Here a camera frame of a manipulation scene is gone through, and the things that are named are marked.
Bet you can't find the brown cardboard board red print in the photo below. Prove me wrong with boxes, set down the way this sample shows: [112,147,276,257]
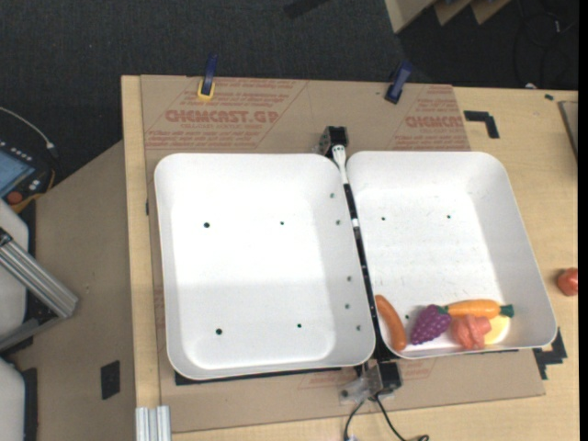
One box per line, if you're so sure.
[139,74,548,434]

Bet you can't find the thin black and white rod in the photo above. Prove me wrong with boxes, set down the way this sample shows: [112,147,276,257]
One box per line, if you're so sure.
[331,143,383,353]

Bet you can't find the orange sausage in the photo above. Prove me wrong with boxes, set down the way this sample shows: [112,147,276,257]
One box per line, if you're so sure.
[374,294,409,353]

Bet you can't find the orange carrot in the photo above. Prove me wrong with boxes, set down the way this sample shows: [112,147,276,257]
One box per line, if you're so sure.
[441,299,515,320]

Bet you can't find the pink toy meat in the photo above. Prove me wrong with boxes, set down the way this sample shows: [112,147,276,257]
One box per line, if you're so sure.
[450,314,493,351]

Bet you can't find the red orange toy food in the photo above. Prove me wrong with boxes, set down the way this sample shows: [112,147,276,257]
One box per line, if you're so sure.
[556,266,579,298]

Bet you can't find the purple grapes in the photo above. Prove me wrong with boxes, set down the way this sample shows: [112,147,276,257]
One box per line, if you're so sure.
[410,304,453,346]

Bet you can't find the white plastic tray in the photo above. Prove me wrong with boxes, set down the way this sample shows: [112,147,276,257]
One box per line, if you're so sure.
[345,150,559,361]
[153,152,377,381]

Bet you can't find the yellow toy food slice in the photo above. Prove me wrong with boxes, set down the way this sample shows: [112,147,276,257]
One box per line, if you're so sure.
[483,315,512,345]

